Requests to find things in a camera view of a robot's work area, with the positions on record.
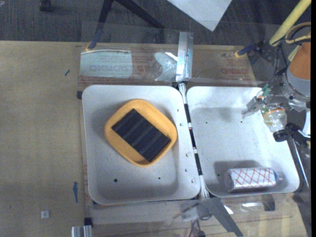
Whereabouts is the white bottle with red grid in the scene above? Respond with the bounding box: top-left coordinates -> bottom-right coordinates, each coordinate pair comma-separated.
223,167 -> 285,193

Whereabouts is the orange plate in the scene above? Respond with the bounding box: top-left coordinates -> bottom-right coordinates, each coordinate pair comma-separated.
104,98 -> 179,168

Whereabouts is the brown cardboard board red print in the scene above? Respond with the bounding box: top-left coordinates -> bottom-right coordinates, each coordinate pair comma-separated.
77,42 -> 295,232

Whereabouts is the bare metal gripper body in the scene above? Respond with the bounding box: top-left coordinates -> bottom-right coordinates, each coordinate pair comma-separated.
261,90 -> 310,113

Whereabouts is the black office chair base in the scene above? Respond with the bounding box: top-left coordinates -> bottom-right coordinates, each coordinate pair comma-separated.
39,0 -> 166,49

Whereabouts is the white plastic tray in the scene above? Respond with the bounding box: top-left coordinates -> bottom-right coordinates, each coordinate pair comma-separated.
186,85 -> 301,198
81,84 -> 201,205

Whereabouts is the clear plastic bottle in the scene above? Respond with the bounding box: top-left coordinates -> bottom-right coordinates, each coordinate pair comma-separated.
261,102 -> 288,133

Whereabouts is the black cylinder on white bracket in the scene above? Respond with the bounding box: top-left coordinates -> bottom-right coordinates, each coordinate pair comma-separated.
273,109 -> 312,143

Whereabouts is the thin black and white rod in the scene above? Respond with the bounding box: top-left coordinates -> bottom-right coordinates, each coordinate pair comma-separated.
178,82 -> 210,200

